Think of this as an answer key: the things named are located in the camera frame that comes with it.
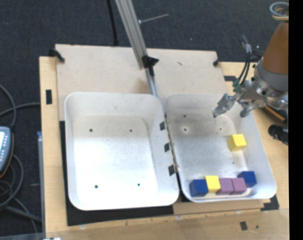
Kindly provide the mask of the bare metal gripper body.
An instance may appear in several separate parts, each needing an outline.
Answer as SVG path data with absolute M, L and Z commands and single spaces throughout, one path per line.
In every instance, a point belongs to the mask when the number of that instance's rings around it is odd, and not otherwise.
M 255 110 L 266 105 L 276 110 L 286 110 L 288 101 L 284 98 L 287 94 L 272 88 L 265 80 L 252 77 L 234 84 L 235 100 L 244 110 Z

